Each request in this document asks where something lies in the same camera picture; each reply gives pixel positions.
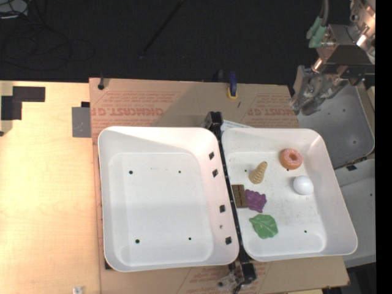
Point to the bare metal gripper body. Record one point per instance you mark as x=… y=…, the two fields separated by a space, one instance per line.
x=346 y=51

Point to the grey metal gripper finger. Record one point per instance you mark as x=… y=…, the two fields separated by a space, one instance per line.
x=321 y=92
x=301 y=87

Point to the white plastic tray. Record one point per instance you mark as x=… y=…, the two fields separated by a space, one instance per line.
x=294 y=219
x=358 y=201
x=343 y=127
x=162 y=201

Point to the pink doughnut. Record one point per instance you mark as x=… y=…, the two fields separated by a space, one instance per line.
x=291 y=159

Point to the white paper strip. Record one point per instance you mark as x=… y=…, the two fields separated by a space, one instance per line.
x=237 y=124

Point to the white egg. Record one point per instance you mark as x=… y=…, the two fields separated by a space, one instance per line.
x=303 y=185

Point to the beige ice cream cone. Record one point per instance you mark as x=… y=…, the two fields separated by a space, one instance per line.
x=258 y=174

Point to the thin black rod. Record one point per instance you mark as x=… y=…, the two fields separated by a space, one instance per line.
x=228 y=182

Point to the purple grapes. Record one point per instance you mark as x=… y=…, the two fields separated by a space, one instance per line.
x=256 y=201

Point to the brown chocolate bar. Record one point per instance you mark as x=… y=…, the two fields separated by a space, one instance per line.
x=239 y=196

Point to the green lettuce leaf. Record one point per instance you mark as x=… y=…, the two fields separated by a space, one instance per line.
x=264 y=227

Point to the brown cardboard board red print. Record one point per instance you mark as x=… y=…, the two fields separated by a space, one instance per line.
x=137 y=109

